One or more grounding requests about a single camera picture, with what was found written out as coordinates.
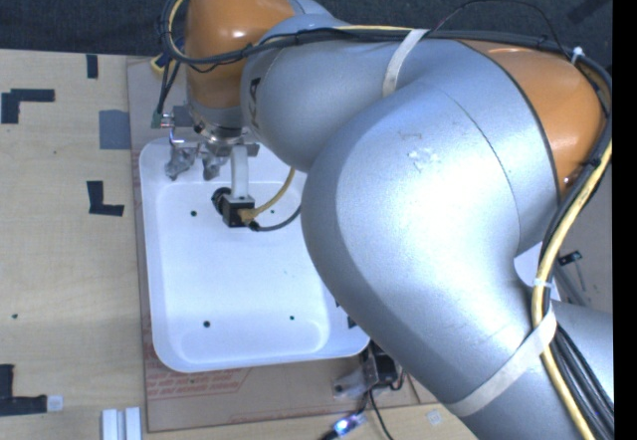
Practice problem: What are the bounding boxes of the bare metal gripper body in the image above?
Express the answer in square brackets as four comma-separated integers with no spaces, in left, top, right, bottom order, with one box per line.
[169,122,262,159]

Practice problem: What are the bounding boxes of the white plastic tray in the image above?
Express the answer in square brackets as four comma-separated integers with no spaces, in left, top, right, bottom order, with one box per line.
[137,135,372,374]

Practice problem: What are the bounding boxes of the brown cardboard board, red print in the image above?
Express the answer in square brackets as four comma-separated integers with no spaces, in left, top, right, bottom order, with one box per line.
[125,55,614,434]

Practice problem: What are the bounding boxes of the black cylinder on white bracket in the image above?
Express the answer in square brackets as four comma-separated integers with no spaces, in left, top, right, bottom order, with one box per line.
[210,143,257,229]

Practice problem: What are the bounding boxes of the black block with thin wires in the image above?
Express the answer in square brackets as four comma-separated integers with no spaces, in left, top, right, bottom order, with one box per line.
[331,341,404,399]

